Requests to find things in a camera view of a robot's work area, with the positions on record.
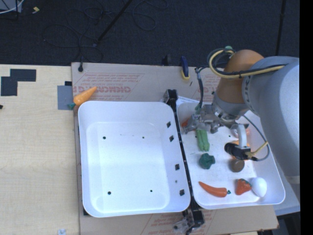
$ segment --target cardboard sheet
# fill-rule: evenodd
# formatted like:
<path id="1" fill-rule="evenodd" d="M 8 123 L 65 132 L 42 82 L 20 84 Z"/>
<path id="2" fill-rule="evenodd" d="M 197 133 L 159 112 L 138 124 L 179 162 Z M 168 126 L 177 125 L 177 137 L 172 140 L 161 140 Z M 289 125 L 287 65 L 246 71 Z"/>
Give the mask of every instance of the cardboard sheet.
<path id="1" fill-rule="evenodd" d="M 181 67 L 123 64 L 72 63 L 73 96 L 97 86 L 90 100 L 107 101 L 162 101 L 167 89 L 176 89 L 179 96 L 200 100 L 198 80 L 194 68 L 189 68 L 190 79 L 183 80 Z M 211 70 L 201 71 L 204 102 L 212 102 L 219 77 Z M 109 218 L 84 215 L 82 204 L 80 145 L 77 107 L 74 108 L 77 183 L 81 235 L 178 235 L 173 224 L 183 218 L 182 213 L 142 214 Z M 273 206 L 241 207 L 222 210 L 203 210 L 205 223 L 194 230 L 194 235 L 222 235 L 276 229 L 278 221 Z"/>

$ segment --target toy carrot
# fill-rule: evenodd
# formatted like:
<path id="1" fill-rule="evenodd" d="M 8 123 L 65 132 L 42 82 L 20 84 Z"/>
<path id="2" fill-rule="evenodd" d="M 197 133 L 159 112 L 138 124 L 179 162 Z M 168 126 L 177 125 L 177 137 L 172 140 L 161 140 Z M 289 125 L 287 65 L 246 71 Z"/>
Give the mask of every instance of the toy carrot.
<path id="1" fill-rule="evenodd" d="M 213 186 L 209 186 L 201 181 L 199 181 L 200 186 L 208 193 L 210 193 L 213 196 L 224 198 L 231 192 L 227 190 L 226 188 L 217 188 Z"/>
<path id="2" fill-rule="evenodd" d="M 73 103 L 68 105 L 69 108 L 73 110 L 75 105 L 80 106 L 82 103 L 85 103 L 96 90 L 97 90 L 97 87 L 94 86 L 76 95 L 73 99 Z"/>
<path id="3" fill-rule="evenodd" d="M 250 191 L 251 189 L 252 189 L 252 185 L 247 180 L 241 178 L 241 179 L 238 179 L 237 181 L 237 188 L 236 188 L 235 193 L 237 195 L 241 195 L 247 191 Z"/>

